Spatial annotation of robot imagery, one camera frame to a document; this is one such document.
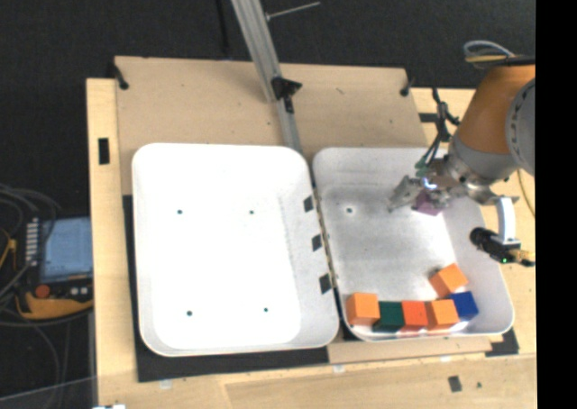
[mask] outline empty white tray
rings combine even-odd
[[[308,166],[289,148],[139,149],[134,242],[147,346],[194,356],[329,343],[339,319],[312,196]]]
[[[428,278],[456,262],[469,279],[479,314],[454,327],[454,334],[500,334],[514,312],[500,265],[477,250],[471,230],[484,226],[478,204],[468,197],[432,216],[410,206],[393,212],[387,200],[405,175],[413,176],[419,148],[331,148],[313,161],[319,208],[342,305],[354,292],[377,294],[381,301],[433,300]],[[403,337],[351,326],[364,341]]]

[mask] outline green block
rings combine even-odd
[[[396,332],[405,325],[401,302],[379,302],[380,319],[372,325],[374,332]]]

